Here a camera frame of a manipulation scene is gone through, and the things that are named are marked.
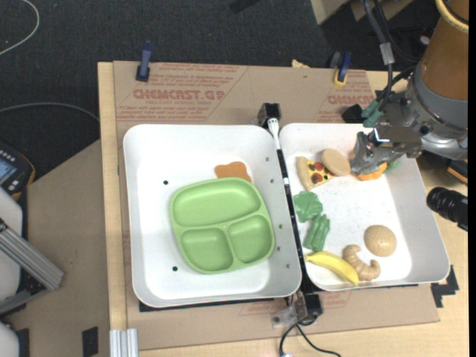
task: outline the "blue clamp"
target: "blue clamp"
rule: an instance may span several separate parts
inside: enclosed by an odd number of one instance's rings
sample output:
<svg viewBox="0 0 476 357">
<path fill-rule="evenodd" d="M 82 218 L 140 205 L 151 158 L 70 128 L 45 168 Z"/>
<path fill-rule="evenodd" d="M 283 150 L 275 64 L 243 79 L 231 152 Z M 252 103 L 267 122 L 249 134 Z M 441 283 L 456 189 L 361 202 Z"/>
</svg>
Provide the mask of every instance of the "blue clamp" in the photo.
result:
<svg viewBox="0 0 476 357">
<path fill-rule="evenodd" d="M 141 82 L 147 82 L 149 80 L 149 62 L 150 56 L 152 55 L 152 43 L 150 41 L 146 41 L 142 45 L 142 53 L 141 53 L 141 64 L 137 67 L 137 73 L 135 75 L 135 79 Z"/>
<path fill-rule="evenodd" d="M 347 71 L 349 70 L 350 66 L 350 56 L 351 53 L 349 51 L 346 51 L 344 53 L 344 58 L 342 60 L 341 67 L 335 71 L 334 84 L 337 87 L 345 86 L 345 83 L 347 81 Z"/>
</svg>

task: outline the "toy banana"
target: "toy banana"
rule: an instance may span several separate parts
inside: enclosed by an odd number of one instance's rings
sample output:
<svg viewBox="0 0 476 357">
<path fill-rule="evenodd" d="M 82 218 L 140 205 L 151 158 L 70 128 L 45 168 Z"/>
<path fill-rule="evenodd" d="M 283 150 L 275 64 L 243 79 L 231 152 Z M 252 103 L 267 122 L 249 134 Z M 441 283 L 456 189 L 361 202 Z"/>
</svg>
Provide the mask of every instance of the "toy banana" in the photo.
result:
<svg viewBox="0 0 476 357">
<path fill-rule="evenodd" d="M 348 262 L 335 254 L 328 251 L 318 251 L 314 254 L 305 255 L 304 259 L 315 265 L 328 268 L 355 286 L 358 285 L 357 271 Z"/>
</svg>

